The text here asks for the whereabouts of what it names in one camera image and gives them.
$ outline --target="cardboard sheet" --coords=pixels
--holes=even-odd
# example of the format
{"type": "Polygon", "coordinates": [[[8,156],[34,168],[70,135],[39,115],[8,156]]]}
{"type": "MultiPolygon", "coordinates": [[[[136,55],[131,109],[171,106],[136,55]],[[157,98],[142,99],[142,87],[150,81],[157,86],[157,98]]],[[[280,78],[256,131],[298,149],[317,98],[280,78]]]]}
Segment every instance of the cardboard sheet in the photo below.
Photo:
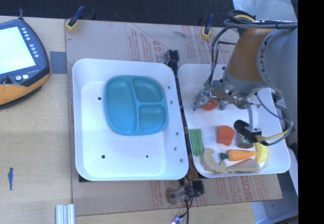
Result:
{"type": "MultiPolygon", "coordinates": [[[[161,62],[167,50],[178,50],[185,63],[211,63],[211,44],[221,28],[212,28],[210,38],[201,37],[202,27],[80,20],[73,31],[66,30],[69,125],[71,143],[72,195],[75,215],[156,210],[185,207],[167,202],[165,192],[180,188],[177,180],[84,181],[75,167],[72,67],[83,58],[161,62]]],[[[234,29],[219,39],[236,43],[234,29]]],[[[226,64],[234,45],[221,44],[218,63],[226,64]]],[[[203,178],[205,193],[192,206],[206,206],[281,199],[276,174],[203,178]]]]}

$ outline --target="white tray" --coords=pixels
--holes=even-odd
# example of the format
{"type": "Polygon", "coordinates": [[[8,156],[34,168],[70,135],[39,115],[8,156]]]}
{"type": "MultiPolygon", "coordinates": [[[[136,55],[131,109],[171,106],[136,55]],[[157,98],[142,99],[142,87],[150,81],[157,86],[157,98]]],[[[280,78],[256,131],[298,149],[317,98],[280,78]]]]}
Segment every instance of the white tray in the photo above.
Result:
{"type": "Polygon", "coordinates": [[[72,70],[75,161],[91,181],[175,180],[189,167],[173,71],[162,63],[81,59],[72,70]],[[166,127],[151,135],[125,136],[109,126],[104,88],[116,76],[150,77],[162,87],[168,106],[166,127]]]}
{"type": "MultiPolygon", "coordinates": [[[[221,79],[223,76],[223,65],[217,65],[213,79],[221,79]]],[[[224,110],[215,108],[211,111],[206,111],[198,108],[193,111],[190,103],[195,101],[199,91],[204,87],[203,84],[211,73],[211,66],[208,64],[185,64],[179,68],[178,76],[181,90],[181,97],[184,107],[188,129],[201,129],[202,142],[204,147],[214,149],[213,157],[216,162],[220,162],[219,153],[230,149],[238,149],[235,140],[230,146],[216,143],[216,130],[218,126],[227,125],[233,128],[236,120],[249,122],[248,111],[246,109],[238,109],[235,105],[230,104],[224,110]]],[[[265,103],[270,111],[275,112],[275,107],[271,97],[271,89],[265,88],[258,92],[261,100],[265,103]]],[[[259,104],[257,98],[252,96],[249,100],[254,104],[259,104]]],[[[279,119],[267,112],[262,106],[258,108],[259,128],[262,129],[263,136],[272,136],[281,133],[279,119]]],[[[278,138],[269,140],[269,143],[276,141],[278,138]]],[[[226,177],[226,176],[243,176],[255,174],[274,174],[283,173],[289,169],[290,157],[284,140],[277,144],[268,146],[268,158],[261,163],[261,171],[259,173],[218,173],[206,171],[202,165],[201,156],[193,155],[193,162],[197,171],[209,178],[226,177]]],[[[226,160],[226,165],[234,164],[226,160]]]]}

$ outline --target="table surface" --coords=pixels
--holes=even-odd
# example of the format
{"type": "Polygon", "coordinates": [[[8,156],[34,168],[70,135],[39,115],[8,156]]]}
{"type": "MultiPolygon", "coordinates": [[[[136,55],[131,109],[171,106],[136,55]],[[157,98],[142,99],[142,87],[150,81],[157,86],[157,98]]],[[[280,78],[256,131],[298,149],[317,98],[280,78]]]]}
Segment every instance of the table surface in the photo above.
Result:
{"type": "MultiPolygon", "coordinates": [[[[0,23],[17,17],[0,16],[0,23]]],[[[66,52],[65,20],[24,18],[46,51],[66,52]]],[[[55,206],[72,204],[67,75],[53,74],[42,89],[0,110],[0,223],[55,223],[55,206]],[[13,169],[12,190],[8,173],[13,169]]],[[[80,216],[81,223],[171,223],[185,209],[80,216]]],[[[189,210],[189,223],[254,223],[251,203],[189,210]]]]}

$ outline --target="blue and yellow clamp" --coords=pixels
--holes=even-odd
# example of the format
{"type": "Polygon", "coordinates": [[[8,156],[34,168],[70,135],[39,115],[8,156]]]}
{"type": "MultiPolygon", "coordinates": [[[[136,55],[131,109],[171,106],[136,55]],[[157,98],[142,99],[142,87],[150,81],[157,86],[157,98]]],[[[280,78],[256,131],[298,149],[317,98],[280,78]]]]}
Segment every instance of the blue and yellow clamp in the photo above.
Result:
{"type": "Polygon", "coordinates": [[[82,16],[85,9],[86,7],[83,5],[78,8],[74,15],[65,23],[67,29],[73,30],[77,26],[78,19],[82,16]]]}
{"type": "Polygon", "coordinates": [[[215,15],[213,13],[209,14],[207,22],[205,23],[205,26],[202,28],[201,36],[204,39],[209,38],[211,35],[211,28],[212,28],[214,17],[215,15]]]}

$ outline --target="blue plate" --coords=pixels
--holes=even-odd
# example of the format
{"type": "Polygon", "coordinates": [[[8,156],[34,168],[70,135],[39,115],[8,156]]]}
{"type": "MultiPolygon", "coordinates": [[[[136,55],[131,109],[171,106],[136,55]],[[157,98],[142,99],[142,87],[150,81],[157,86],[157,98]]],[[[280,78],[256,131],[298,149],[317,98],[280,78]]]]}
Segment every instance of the blue plate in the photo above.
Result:
{"type": "Polygon", "coordinates": [[[111,128],[121,135],[154,134],[168,123],[163,89],[148,77],[111,78],[105,86],[104,103],[111,128]]]}

